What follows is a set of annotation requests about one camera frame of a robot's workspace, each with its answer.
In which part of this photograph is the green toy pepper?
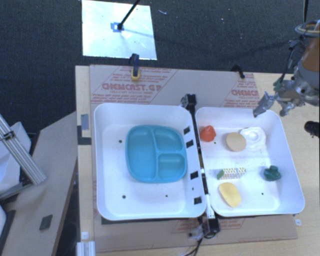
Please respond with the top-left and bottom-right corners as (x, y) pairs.
(263, 165), (282, 182)

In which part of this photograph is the black block with thin wires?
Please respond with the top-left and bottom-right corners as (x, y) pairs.
(180, 93), (197, 109)
(199, 216), (222, 239)

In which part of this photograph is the brown cardboard board red print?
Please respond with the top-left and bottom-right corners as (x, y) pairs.
(88, 64), (299, 253)

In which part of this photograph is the orange toy pepper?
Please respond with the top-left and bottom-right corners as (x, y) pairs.
(198, 124), (217, 143)

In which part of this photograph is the tan round biscuit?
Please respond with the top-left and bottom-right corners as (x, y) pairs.
(225, 131), (247, 153)

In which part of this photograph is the white plastic tray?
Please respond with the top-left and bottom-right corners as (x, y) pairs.
(194, 106), (306, 218)
(93, 102), (208, 222)

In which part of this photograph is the thin black and white rod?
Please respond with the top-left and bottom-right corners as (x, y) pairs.
(185, 104), (214, 221)

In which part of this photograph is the clear yellow patterned packet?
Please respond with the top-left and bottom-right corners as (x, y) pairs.
(209, 167), (247, 181)

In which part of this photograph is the yellow oval toy food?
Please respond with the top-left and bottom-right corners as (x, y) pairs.
(218, 181), (242, 209)

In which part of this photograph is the white toy fried egg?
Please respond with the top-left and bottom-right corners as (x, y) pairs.
(240, 126), (267, 149)

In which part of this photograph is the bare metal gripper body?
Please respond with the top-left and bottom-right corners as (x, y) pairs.
(273, 73), (320, 109)

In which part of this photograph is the blue divided plate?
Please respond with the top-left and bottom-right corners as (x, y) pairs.
(124, 124), (188, 184)

